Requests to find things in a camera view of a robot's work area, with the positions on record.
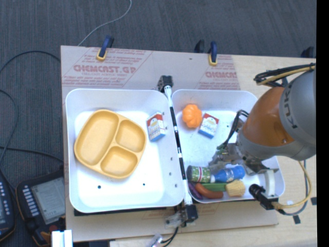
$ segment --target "dark gray carpet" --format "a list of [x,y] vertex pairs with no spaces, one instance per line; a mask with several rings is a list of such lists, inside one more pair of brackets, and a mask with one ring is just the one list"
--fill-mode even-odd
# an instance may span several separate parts
[[[78,45],[99,25],[123,15],[129,0],[0,0],[0,66],[27,50],[60,56],[61,45]],[[219,54],[316,56],[317,0],[132,0],[122,19],[99,28],[82,46],[193,52],[216,41]],[[10,147],[63,158],[59,62],[43,53],[21,55],[0,72],[0,90],[17,102],[19,120]],[[0,92],[0,146],[9,138],[15,110]],[[0,162],[10,183],[59,168],[56,159],[8,150]],[[15,232],[1,246],[36,246],[20,216]]]

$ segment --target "green cucumber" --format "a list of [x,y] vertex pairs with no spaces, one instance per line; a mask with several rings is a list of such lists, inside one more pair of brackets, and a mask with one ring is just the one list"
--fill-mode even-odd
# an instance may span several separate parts
[[202,183],[202,185],[211,191],[226,191],[226,186],[227,183]]

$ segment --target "green can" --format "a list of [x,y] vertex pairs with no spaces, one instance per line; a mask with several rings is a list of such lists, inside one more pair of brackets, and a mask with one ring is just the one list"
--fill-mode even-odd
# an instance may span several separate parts
[[210,169],[208,167],[188,166],[187,179],[191,182],[209,183],[210,182]]

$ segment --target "table surface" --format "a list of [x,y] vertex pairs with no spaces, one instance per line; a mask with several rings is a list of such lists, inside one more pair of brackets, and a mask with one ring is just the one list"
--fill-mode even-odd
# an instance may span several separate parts
[[[282,67],[309,64],[315,59],[281,58],[259,56],[232,56],[237,79],[241,90],[249,91],[256,97],[261,97],[268,89],[267,86],[256,86],[253,78],[266,70]],[[303,171],[297,161],[278,156],[278,162],[285,182],[285,191],[279,202],[299,202],[305,197],[305,182]],[[316,197],[316,156],[306,161],[307,172],[312,182],[311,197]],[[288,209],[288,213],[299,208]],[[211,230],[202,232],[178,233],[170,246],[317,246],[317,206],[308,201],[306,209],[299,214],[300,223],[295,224],[292,216],[276,213],[278,224]],[[146,246],[150,236],[122,238],[110,241],[111,247]]]

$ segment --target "blue water bottle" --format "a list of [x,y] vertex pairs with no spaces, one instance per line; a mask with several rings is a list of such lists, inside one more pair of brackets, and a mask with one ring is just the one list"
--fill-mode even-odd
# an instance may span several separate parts
[[214,175],[215,182],[231,182],[235,179],[242,179],[246,172],[242,166],[235,166],[233,168],[221,169],[217,174]]

